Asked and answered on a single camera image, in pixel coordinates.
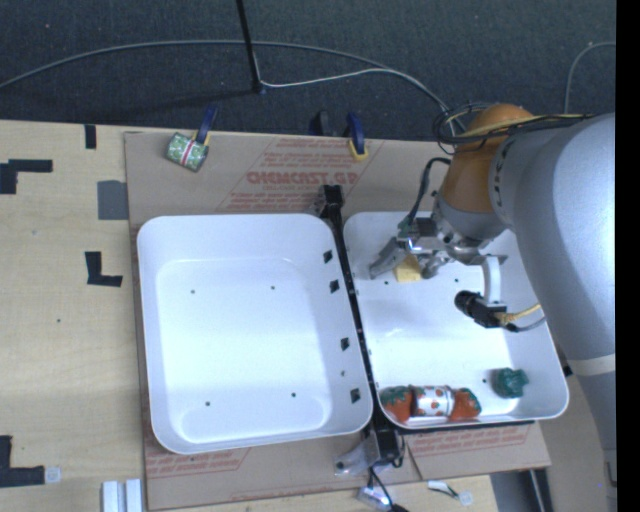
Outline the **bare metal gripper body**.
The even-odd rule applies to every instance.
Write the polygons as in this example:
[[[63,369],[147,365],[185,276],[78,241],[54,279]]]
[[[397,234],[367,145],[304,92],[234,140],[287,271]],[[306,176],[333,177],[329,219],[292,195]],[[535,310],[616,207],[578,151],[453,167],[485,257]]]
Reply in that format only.
[[[464,265],[478,265],[484,256],[481,250],[506,230],[503,226],[489,226],[480,234],[465,235],[447,220],[436,217],[405,217],[398,224],[398,239],[409,242],[409,255],[420,264],[420,256],[433,251],[445,251]]]

